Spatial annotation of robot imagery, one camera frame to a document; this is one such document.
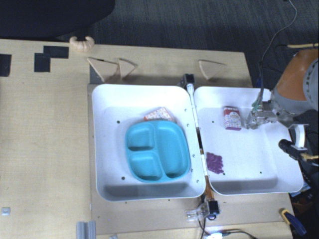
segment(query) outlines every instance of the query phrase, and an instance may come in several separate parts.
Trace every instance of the black tape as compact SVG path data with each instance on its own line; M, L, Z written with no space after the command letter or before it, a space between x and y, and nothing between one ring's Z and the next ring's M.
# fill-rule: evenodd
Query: black tape
M34 71L36 73L50 72L50 56L45 53L34 54Z
M34 54L34 71L49 73L51 58L69 58L69 47L44 46L43 53Z
M0 77L8 77L10 74L12 55L0 54Z
M50 58L69 58L69 47L44 46L43 53L48 54Z

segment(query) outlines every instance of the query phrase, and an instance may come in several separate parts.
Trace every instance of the purple cloth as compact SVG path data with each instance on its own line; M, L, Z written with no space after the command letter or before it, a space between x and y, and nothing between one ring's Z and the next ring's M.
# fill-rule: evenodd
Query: purple cloth
M212 171L213 173L223 173L222 167L223 165L223 158L222 156L215 155L213 153L206 153L206 162L207 162L207 168L209 171Z

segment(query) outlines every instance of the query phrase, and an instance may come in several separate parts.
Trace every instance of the wooden table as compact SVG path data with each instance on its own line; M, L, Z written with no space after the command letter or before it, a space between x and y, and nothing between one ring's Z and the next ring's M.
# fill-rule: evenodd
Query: wooden table
M176 85L184 73L193 73L199 85L251 87L243 53L95 45L90 53L69 50L67 59L51 58L50 73L35 73L34 54L43 53L44 46L68 43L0 40L0 54L12 55L9 77L0 77L0 208L11 208L9 216L0 216L1 239L75 239L76 223L92 219L86 58L137 64L125 81L114 82L119 84ZM199 59L223 63L226 70L207 82ZM216 194L216 199L222 213L207 224L208 231L241 228L258 238L292 238L278 213L279 208L292 212L288 194ZM188 203L131 202L127 217L117 216L119 205L107 203L113 215L109 233L121 232L120 239L199 238L197 224L184 220ZM162 218L144 222L152 210Z

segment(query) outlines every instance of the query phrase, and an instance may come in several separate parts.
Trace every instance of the cable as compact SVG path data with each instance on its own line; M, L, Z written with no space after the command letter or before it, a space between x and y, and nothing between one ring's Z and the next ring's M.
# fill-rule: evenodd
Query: cable
M297 11L297 8L294 6L294 4L291 2L291 0L288 0L289 3L291 4L291 6L295 9L295 16L293 18L293 20L285 27L281 28L280 30L278 30L273 38L271 39L268 47L266 48L262 58L261 58L261 61L259 62L259 74L260 74L260 92L259 92L259 95L256 99L256 101L253 103L253 111L255 112L258 108L258 106L262 103L262 100L263 100L263 95L264 95L264 71L263 71L263 61L264 61L264 58L265 58L265 55L267 54L269 48L271 47L271 45L273 44L273 41L275 39L275 37L283 30L285 30L286 28L290 27L296 20L297 18L297 14L298 14L298 11Z
M200 227L202 228L202 233L201 233L201 236L200 236L200 239L202 239L203 237L204 237L204 233L206 233L206 231L205 231L205 226L206 226L206 218L204 218L204 224L203 224L203 227L201 226L201 223L200 223L200 221L198 221L199 222L199 225L200 225Z
M205 227L203 227L203 226L201 225L201 222L198 221L198 223L199 223L200 228L204 231L204 233L205 233L207 236L210 236L210 233L205 230Z
M239 233L242 233L242 234L246 234L248 235L251 239L258 239L257 237L253 236L252 234L248 233L248 232L245 232L245 231L242 231L242 230L239 230L239 231L234 231L234 232L230 232L231 234L239 234Z
M308 136L309 136L310 134L316 134L316 135L318 135L318 132L316 132L316 131L306 131L306 138L307 138L308 142L311 143L313 146L315 146L315 144L314 144L312 141L310 141L309 138L308 138ZM319 165L318 165L317 163L314 163L314 162L308 162L308 164L310 164L310 165L312 165L312 166L319 167Z

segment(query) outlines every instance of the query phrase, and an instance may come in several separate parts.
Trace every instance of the blue divided plate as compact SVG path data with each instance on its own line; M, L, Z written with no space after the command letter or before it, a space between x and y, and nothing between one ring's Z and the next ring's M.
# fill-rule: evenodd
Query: blue divided plate
M172 181L189 171L187 142L173 122L154 120L131 126L125 135L125 149L130 171L140 181Z

